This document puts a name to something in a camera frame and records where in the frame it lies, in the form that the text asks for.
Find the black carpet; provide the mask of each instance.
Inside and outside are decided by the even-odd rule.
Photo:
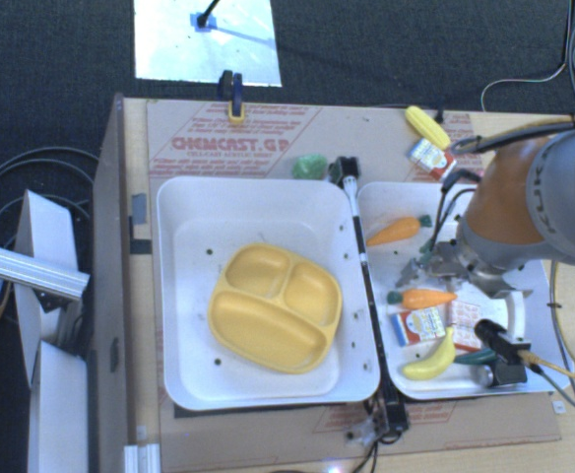
[[[282,88],[249,101],[405,104],[480,110],[488,83],[544,77],[562,59],[568,0],[271,0]],[[98,154],[113,94],[206,99],[213,85],[134,78],[133,0],[0,0],[0,164],[41,146]],[[489,110],[575,112],[566,73],[497,86]],[[73,194],[70,173],[39,167],[0,185]],[[14,231],[0,225],[0,239]],[[26,470],[28,396],[15,324],[0,322],[0,472]]]

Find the toy banana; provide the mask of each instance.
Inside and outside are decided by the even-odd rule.
[[[445,372],[456,358],[453,335],[454,328],[448,327],[434,354],[427,359],[405,365],[402,368],[404,376],[410,380],[430,380]]]

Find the yellow divided plate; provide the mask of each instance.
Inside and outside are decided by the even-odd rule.
[[[310,260],[266,243],[239,249],[211,296],[209,325],[231,351],[287,373],[313,370],[338,328],[342,293]]]

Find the toy carrot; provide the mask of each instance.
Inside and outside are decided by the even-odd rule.
[[[455,300],[458,296],[455,293],[446,291],[436,291],[433,289],[408,289],[402,293],[391,291],[386,297],[389,304],[402,304],[404,308],[419,310],[438,304],[446,304]]]
[[[370,247],[372,245],[414,237],[418,233],[419,228],[429,228],[431,226],[432,220],[429,216],[421,216],[419,218],[403,217],[369,238],[366,241],[366,246]]]

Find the clamp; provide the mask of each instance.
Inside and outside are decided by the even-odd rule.
[[[224,70],[218,83],[218,99],[228,101],[228,120],[240,123],[244,120],[243,79],[241,74]]]

